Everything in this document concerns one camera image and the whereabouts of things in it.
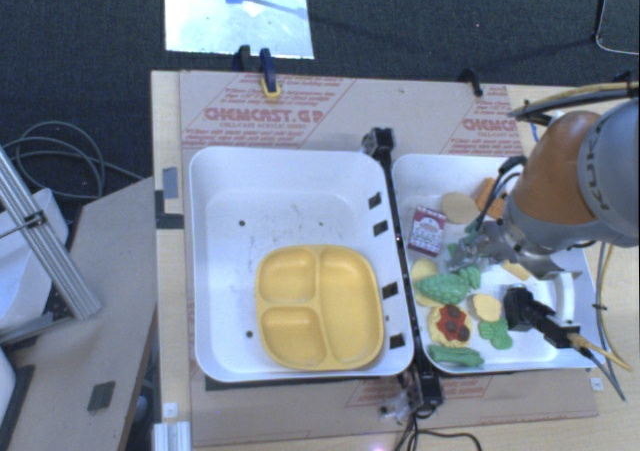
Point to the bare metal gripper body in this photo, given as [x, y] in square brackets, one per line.
[500, 246]

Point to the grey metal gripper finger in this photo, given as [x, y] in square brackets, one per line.
[459, 262]
[470, 243]

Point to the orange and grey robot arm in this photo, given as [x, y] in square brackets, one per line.
[560, 174]

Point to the small green leafy toy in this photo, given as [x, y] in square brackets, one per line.
[472, 278]

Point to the yellow wedge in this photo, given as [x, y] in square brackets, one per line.
[516, 270]

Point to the green grapes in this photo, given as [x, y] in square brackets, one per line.
[442, 288]

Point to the yellow round toy fruit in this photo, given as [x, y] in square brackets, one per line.
[424, 267]

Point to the tan oval biscuit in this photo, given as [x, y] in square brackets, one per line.
[457, 207]

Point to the red and white carton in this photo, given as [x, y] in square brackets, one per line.
[426, 230]

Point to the yellow corn piece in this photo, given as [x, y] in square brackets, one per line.
[486, 306]

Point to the thin black and white rod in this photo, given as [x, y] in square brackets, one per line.
[400, 244]

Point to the pizza slice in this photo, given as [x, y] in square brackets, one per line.
[450, 324]

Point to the white plastic tray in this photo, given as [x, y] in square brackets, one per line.
[425, 179]
[300, 199]

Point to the green broccoli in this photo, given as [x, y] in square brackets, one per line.
[496, 334]

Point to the green pea pod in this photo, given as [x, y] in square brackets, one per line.
[455, 355]

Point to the yellow divided plate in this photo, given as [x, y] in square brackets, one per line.
[345, 299]

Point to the brown cardboard board red print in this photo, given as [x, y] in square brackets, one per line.
[340, 104]

